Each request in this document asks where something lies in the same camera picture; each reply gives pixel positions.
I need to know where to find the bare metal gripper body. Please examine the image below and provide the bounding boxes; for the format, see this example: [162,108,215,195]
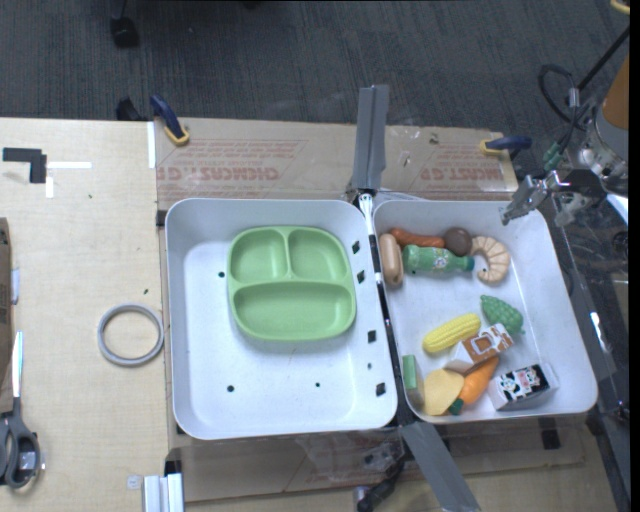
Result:
[549,142,629,200]

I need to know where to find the tan croissant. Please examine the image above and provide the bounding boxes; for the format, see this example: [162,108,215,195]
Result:
[470,234,512,286]

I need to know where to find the brown round biscuit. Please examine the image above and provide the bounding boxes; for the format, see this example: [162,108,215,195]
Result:
[442,226,474,258]

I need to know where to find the orange sausage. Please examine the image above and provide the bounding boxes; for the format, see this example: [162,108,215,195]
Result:
[389,227,447,250]

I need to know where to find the green bottle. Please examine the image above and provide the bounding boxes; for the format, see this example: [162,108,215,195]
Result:
[401,243,476,276]

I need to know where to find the green grapes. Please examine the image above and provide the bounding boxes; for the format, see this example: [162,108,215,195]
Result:
[479,294,527,336]

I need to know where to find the white plastic tray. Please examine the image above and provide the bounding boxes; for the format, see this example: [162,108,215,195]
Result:
[372,199,600,426]
[164,197,399,442]

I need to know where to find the tan bread roll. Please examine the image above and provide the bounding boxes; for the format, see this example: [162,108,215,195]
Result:
[377,232,406,288]

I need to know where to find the orange and white carton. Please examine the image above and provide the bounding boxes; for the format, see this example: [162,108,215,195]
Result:
[449,322,515,375]

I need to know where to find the yellow corn cob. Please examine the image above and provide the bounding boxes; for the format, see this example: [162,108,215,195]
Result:
[422,312,483,356]

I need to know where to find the white cow print carton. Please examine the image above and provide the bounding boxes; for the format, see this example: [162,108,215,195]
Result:
[487,362,560,413]

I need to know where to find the orange carrot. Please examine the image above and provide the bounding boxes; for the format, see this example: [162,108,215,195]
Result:
[447,355,501,417]

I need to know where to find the pale green block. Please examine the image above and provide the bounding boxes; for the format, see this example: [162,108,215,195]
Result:
[401,353,427,409]

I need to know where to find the yellow round chip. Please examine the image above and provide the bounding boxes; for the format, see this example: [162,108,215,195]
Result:
[423,368,467,417]

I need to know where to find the green divided plate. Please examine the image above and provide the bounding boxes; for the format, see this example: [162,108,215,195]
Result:
[225,225,358,343]

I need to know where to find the brown cardboard board red print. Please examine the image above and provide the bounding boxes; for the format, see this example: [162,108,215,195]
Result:
[154,117,587,504]

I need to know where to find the grey tape roll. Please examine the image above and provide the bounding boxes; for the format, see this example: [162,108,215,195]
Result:
[96,302,165,368]

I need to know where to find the grey handled scissors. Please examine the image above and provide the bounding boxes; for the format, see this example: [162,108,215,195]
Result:
[0,329,43,490]

